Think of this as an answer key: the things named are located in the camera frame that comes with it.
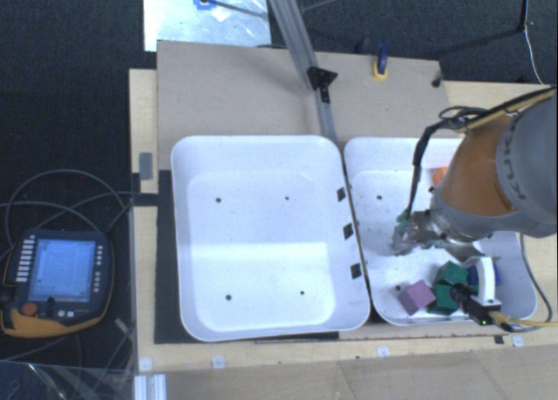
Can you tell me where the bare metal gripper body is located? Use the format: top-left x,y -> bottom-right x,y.
404,209 -> 486,261

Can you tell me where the white plastic tray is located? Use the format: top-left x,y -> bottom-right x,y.
169,134 -> 372,343
343,136 -> 538,327

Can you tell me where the green cube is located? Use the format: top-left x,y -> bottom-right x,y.
433,260 -> 470,288
428,283 -> 466,316

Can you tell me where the purple cube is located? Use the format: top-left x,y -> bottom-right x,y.
397,279 -> 438,316

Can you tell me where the blue cube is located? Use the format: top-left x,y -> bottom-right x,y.
465,261 -> 501,288

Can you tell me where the brown cardboard board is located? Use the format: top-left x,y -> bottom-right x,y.
154,39 -> 509,342

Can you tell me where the black cylinder on white bracket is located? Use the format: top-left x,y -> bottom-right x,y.
450,255 -> 502,326

